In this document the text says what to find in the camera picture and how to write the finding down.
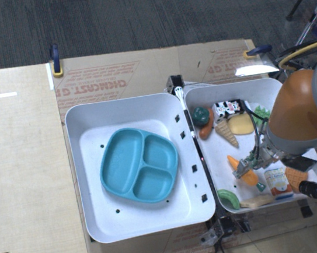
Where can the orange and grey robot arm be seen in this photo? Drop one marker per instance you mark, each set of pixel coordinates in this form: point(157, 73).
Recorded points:
point(298, 111)

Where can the white plastic tray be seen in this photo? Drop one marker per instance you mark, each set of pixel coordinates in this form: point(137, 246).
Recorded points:
point(92, 177)
point(219, 155)

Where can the dark green broccoli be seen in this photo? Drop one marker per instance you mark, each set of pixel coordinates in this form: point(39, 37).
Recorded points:
point(200, 115)

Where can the orange waffle biscuit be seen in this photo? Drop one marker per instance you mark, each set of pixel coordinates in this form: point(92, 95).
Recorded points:
point(295, 179)

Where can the orange-red sausage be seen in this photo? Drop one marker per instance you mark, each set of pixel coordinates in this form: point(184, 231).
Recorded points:
point(205, 132)

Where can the beige bread slice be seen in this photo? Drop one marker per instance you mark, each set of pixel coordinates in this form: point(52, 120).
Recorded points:
point(256, 201)

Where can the white and orange carton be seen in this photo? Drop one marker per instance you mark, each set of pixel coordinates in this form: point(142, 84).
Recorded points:
point(277, 183)

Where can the green pea pod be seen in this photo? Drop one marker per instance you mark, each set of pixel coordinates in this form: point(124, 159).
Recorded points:
point(229, 197)

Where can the pale yellow toy potato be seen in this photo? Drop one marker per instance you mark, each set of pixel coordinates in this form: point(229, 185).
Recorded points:
point(241, 124)

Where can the blue divided plate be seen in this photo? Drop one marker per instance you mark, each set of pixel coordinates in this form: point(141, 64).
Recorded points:
point(122, 163)

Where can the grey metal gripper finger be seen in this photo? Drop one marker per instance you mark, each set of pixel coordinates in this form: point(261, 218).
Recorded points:
point(240, 169)

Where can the brown cardboard board red print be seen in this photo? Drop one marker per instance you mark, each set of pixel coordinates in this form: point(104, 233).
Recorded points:
point(116, 79)

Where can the beige ice cream cone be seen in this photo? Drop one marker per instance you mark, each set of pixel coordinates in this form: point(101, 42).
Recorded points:
point(226, 132)

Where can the thin black and white rod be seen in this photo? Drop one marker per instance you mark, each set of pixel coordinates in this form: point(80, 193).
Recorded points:
point(193, 135)

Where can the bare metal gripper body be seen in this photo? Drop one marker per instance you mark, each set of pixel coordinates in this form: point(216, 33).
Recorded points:
point(264, 156)

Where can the orange carrot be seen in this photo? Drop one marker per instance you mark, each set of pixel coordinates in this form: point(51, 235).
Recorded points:
point(252, 179)

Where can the light green lettuce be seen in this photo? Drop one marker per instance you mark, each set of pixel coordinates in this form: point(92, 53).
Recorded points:
point(262, 113)

